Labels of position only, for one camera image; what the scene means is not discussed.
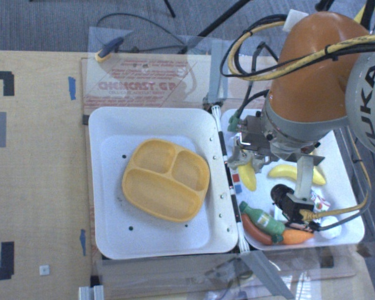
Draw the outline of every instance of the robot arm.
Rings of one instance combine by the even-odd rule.
[[[318,12],[292,28],[279,63],[367,35],[365,28],[346,16]],[[311,153],[329,131],[347,125],[375,152],[375,52],[332,57],[274,79],[261,114],[238,124],[240,137],[228,163],[239,165],[239,151],[246,158],[252,152],[256,172],[270,161],[296,162],[296,190],[287,192],[290,201],[285,205],[311,211],[313,166],[323,160]]]

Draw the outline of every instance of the wooden board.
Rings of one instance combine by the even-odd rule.
[[[6,113],[0,251],[2,242],[14,243],[14,274],[0,280],[0,299],[76,299],[79,287],[90,285],[85,56],[0,51],[0,71],[14,74],[15,91],[3,96],[0,81],[0,112]],[[75,79],[75,100],[69,77]],[[50,274],[40,276],[39,267],[47,264]]]

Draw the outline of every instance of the yellow cable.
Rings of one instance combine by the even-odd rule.
[[[356,143],[354,142],[353,135],[351,134],[351,131],[349,129],[347,131],[349,133],[349,137],[350,137],[350,141],[352,143],[353,149],[356,152],[356,155],[357,155],[357,158],[358,158],[358,163],[360,164],[361,169],[362,169],[362,171],[365,175],[367,184],[369,186],[369,190],[372,191],[371,179],[369,178],[369,174],[367,172],[367,169],[365,168],[364,162],[361,159],[361,156],[360,156],[360,153],[359,153],[358,148],[356,146]],[[303,221],[311,221],[311,220],[320,219],[320,218],[323,218],[323,217],[326,217],[326,216],[336,216],[338,214],[350,213],[352,211],[357,211],[357,210],[362,209],[366,205],[368,197],[369,197],[369,191],[367,191],[366,196],[364,198],[364,201],[362,203],[358,204],[357,206],[354,206],[354,207],[347,207],[345,209],[338,209],[338,210],[324,211],[324,212],[317,212],[317,213],[312,212],[310,210],[301,209],[300,214],[303,216]]]
[[[258,31],[268,29],[268,28],[272,28],[272,27],[276,27],[276,26],[281,26],[283,24],[284,24],[283,21],[278,21],[278,22],[274,22],[274,23],[271,23],[271,24],[265,24],[263,26],[256,27],[256,28],[250,30],[249,32],[245,33],[243,36],[241,36],[236,41],[234,46],[231,48],[231,52],[229,53],[229,56],[228,56],[228,59],[227,59],[228,68],[229,68],[230,72],[232,74],[235,74],[235,75],[241,75],[241,73],[234,67],[234,55],[236,54],[239,47],[242,45],[242,43],[247,38],[251,37],[254,33],[256,33]],[[282,69],[277,69],[274,72],[263,74],[263,75],[258,75],[258,76],[250,76],[250,77],[240,76],[239,78],[243,79],[243,80],[247,80],[247,81],[265,81],[265,80],[276,79],[276,78],[279,78],[279,77],[281,77],[281,76],[283,76],[287,73],[290,73],[290,72],[292,72],[292,71],[294,71],[294,70],[296,70],[300,67],[305,66],[306,64],[310,63],[311,61],[314,61],[316,59],[319,59],[319,58],[325,56],[326,52],[327,53],[333,53],[333,52],[336,52],[338,50],[344,49],[346,47],[355,46],[357,44],[371,43],[371,42],[375,42],[375,34],[367,35],[367,36],[361,36],[361,37],[355,37],[355,38],[352,38],[352,39],[341,41],[341,42],[336,43],[336,44],[332,44],[329,47],[327,47],[326,50],[323,49],[323,50],[319,50],[317,52],[314,52],[314,53],[312,53],[312,54],[310,54],[310,55],[308,55],[308,56],[306,56],[306,57],[304,57],[300,60],[297,60],[296,62],[294,62],[292,64],[284,66]]]

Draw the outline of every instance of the orange carrot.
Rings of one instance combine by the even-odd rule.
[[[313,238],[314,233],[303,230],[286,229],[283,231],[282,237],[283,241],[281,244],[300,244]]]

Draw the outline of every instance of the table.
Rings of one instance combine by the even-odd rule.
[[[13,93],[11,79],[5,86],[0,79],[0,299],[76,299],[79,287],[90,285],[91,179],[82,123],[87,58],[0,51],[0,77],[14,76]],[[322,280],[323,299],[342,291],[375,299],[353,248],[356,274]]]

